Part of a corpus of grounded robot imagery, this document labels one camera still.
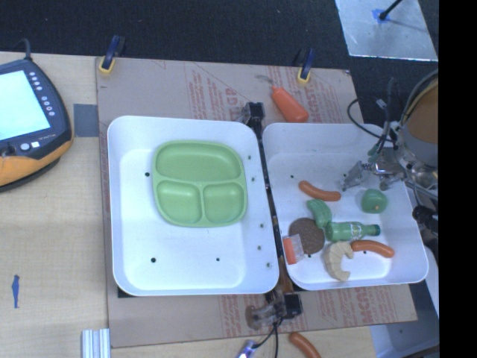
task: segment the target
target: brown round toy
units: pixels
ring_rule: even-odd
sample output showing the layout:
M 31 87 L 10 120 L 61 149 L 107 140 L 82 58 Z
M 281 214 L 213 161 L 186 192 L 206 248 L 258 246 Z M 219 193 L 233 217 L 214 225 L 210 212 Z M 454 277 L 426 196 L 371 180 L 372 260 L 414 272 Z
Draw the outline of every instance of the brown round toy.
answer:
M 290 224 L 288 235 L 299 234 L 305 254 L 315 254 L 319 252 L 325 244 L 325 233 L 318 228 L 315 220 L 300 218 Z

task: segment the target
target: cardboard sheet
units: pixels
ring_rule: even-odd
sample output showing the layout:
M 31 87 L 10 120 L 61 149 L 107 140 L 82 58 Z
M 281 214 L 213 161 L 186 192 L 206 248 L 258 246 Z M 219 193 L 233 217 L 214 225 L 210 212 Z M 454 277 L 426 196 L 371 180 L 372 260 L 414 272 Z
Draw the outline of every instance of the cardboard sheet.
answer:
M 245 309 L 266 305 L 263 295 L 135 298 L 119 291 L 113 277 L 107 128 L 123 115 L 236 120 L 249 102 L 263 102 L 266 126 L 284 122 L 271 100 L 272 84 L 284 87 L 309 112 L 309 122 L 350 122 L 356 98 L 350 74 L 312 69 L 310 82 L 296 81 L 298 68 L 117 58 L 109 75 L 98 71 L 98 119 L 107 262 L 110 341 L 114 348 L 246 337 L 269 332 L 247 326 Z M 351 110 L 362 122 L 358 105 Z M 417 319 L 408 285 L 300 292 L 303 314 L 279 332 L 334 329 Z

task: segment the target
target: orange sausage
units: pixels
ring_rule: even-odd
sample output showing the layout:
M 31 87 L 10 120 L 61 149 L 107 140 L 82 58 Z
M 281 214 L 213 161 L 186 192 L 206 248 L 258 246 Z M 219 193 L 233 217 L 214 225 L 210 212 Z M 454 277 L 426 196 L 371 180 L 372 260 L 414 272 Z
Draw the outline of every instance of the orange sausage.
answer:
M 383 257 L 394 256 L 394 249 L 382 244 L 381 242 L 375 242 L 374 240 L 356 240 L 351 243 L 351 249 L 355 252 L 359 251 L 371 251 L 380 254 Z
M 298 188 L 301 189 L 308 196 L 315 199 L 321 199 L 322 201 L 338 201 L 341 199 L 341 193 L 338 191 L 324 191 L 313 186 L 306 180 L 302 180 L 298 183 Z
M 318 353 L 318 350 L 316 350 L 311 342 L 296 331 L 290 333 L 288 340 L 299 348 L 302 353 L 305 354 L 306 358 L 321 358 L 320 353 Z

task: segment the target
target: wooden table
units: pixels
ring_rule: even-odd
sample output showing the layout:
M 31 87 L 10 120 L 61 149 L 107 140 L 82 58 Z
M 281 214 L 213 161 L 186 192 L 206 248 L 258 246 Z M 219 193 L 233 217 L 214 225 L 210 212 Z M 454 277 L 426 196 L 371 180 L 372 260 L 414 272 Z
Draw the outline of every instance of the wooden table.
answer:
M 0 52 L 0 64 L 23 58 Z M 97 104 L 95 57 L 33 54 L 72 122 L 74 104 Z M 108 328 L 99 144 L 75 137 L 45 175 L 0 194 L 0 357 L 81 356 L 85 329 Z M 18 307 L 11 289 L 19 276 Z M 369 327 L 303 333 L 323 358 L 374 357 Z M 112 349 L 112 357 L 234 357 L 245 339 Z M 274 338 L 255 357 L 274 355 Z M 300 352 L 279 335 L 279 357 Z

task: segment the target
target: green plate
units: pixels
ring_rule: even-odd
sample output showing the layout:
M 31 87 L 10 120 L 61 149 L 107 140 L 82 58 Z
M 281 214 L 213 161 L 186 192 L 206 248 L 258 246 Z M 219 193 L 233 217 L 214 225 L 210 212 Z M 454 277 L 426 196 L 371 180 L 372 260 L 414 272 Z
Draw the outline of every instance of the green plate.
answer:
M 247 209 L 240 156 L 215 142 L 180 140 L 161 145 L 153 158 L 154 198 L 168 222 L 183 227 L 223 227 Z

